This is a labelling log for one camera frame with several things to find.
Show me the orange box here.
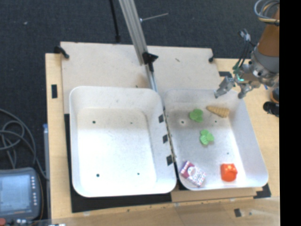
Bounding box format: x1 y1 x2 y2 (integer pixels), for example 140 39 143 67
220 163 238 182

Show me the pale flat board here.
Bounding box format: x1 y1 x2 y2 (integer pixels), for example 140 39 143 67
59 41 263 203

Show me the thin black and white rod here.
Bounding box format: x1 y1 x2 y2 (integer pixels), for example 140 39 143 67
163 106 177 166

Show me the tan waffle cone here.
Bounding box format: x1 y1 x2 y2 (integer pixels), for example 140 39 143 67
206 105 230 118

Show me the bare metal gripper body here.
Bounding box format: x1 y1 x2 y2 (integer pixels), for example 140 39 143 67
238 63 280 90

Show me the pink and white carton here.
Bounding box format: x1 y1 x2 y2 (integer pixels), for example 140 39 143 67
179 160 207 188

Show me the green broccoli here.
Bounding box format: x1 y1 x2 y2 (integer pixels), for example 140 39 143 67
199 129 215 146
189 108 204 123

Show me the white plastic tray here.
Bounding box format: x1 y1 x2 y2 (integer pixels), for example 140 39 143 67
162 88 269 191
69 86 178 198

